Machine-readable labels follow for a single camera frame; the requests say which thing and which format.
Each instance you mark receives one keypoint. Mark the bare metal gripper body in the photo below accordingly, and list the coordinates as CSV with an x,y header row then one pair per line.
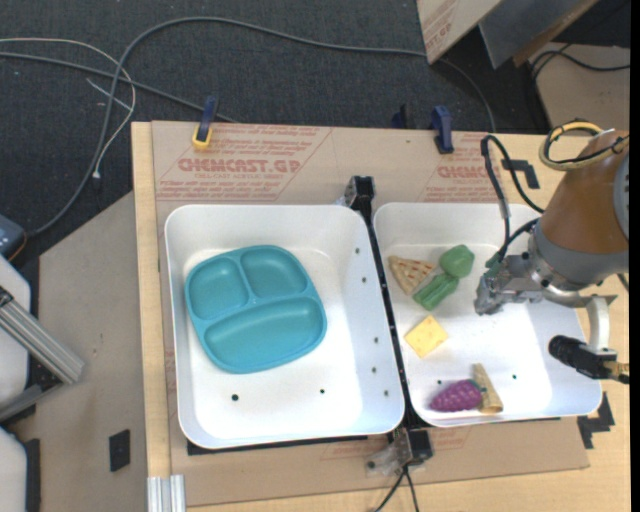
x,y
517,280

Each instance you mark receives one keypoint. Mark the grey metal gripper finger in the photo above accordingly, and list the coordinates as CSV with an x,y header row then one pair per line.
x,y
498,301
481,300

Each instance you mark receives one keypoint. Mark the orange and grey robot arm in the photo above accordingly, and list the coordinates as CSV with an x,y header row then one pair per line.
x,y
580,215

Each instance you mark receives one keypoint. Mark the white plastic tray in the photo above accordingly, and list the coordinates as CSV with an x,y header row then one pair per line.
x,y
500,345
280,410

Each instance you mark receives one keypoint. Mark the green rounded toy block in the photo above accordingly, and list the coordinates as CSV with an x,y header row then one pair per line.
x,y
457,261

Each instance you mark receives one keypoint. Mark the light green ribbed toy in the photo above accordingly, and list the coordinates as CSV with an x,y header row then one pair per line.
x,y
434,294

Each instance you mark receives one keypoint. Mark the yellow square biscuit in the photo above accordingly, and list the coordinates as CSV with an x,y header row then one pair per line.
x,y
426,336

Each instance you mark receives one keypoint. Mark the tan pizza slice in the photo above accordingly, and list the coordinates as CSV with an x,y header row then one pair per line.
x,y
407,272

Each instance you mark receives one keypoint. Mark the tan waffle cone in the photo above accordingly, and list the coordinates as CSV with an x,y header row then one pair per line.
x,y
489,395

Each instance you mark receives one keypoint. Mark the purple grapes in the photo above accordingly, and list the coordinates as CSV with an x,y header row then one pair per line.
x,y
456,396

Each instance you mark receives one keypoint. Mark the brown cardboard board, red print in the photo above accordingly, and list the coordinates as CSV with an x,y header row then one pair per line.
x,y
300,165

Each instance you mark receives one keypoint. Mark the blue divided plate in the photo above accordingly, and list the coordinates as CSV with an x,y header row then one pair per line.
x,y
255,310

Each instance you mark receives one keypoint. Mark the black cylinder on white bracket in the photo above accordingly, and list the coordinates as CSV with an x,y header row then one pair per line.
x,y
575,355

